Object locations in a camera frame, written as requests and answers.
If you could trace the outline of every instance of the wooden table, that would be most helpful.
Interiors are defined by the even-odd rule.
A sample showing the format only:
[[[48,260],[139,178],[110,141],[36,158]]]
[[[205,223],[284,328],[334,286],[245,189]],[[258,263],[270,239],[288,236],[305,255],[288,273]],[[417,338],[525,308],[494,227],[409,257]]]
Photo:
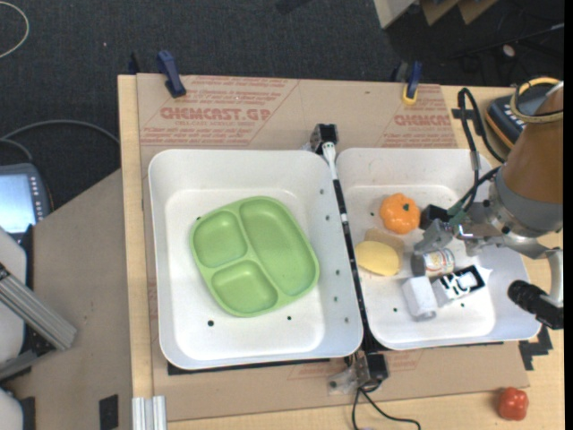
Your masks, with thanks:
[[[460,87],[441,87],[448,110],[457,107]],[[480,107],[491,99],[512,92],[502,88],[472,88]],[[124,218],[126,236],[127,279],[129,292],[129,319],[131,337],[131,361],[133,397],[150,398],[154,395],[150,353],[150,325],[148,307],[147,272],[145,266],[145,243],[143,212],[141,210],[141,161],[138,125],[138,101],[136,77],[122,75],[118,78],[120,132],[122,141],[122,172],[124,183]],[[452,119],[459,147],[466,148],[466,140],[459,121]],[[481,142],[481,153],[489,156]],[[547,236],[543,242],[548,246],[563,246],[562,233]],[[546,261],[526,259],[531,281],[542,288],[550,282]],[[553,350],[549,355],[535,357],[534,371],[529,373],[531,387],[527,389],[530,399],[527,418],[520,422],[506,421],[496,412],[497,392],[480,392],[439,398],[400,400],[384,402],[385,412],[397,417],[417,419],[424,430],[444,428],[465,429],[531,429],[565,428],[565,391],[563,362],[563,331],[551,331]],[[412,425],[384,419],[367,404],[359,404],[357,420],[360,427],[402,429]],[[351,407],[334,406],[294,411],[282,411],[257,415],[200,419],[169,424],[170,429],[301,429],[301,428],[352,428]]]

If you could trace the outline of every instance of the divided green plate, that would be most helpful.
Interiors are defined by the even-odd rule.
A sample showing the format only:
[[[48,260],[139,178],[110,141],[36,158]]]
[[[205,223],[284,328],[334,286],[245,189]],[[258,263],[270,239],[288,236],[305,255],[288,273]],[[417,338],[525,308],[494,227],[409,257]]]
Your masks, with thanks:
[[[288,208],[255,196],[193,224],[191,251],[210,293],[230,314],[252,317],[308,293],[319,278],[311,244]]]

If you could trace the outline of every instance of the can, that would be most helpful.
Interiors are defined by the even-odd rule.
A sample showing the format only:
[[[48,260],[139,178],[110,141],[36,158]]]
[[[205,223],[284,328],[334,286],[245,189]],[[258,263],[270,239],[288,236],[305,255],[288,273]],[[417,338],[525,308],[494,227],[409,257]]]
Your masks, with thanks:
[[[427,254],[413,254],[410,259],[415,276],[439,277],[454,271],[456,260],[448,248]]]

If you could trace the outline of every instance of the red tomato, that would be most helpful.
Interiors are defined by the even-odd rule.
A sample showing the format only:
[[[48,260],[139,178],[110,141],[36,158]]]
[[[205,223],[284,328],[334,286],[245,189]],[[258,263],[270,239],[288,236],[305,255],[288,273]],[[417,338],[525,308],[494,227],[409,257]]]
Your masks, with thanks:
[[[498,412],[508,420],[523,420],[527,415],[529,398],[524,391],[515,387],[508,387],[500,395]]]

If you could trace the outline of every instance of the screen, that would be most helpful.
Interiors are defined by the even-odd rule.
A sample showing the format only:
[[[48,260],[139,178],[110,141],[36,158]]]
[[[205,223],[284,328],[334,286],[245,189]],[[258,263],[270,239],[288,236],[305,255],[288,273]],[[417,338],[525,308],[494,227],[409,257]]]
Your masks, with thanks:
[[[0,226],[9,234],[24,232],[36,224],[28,177],[0,176]]]

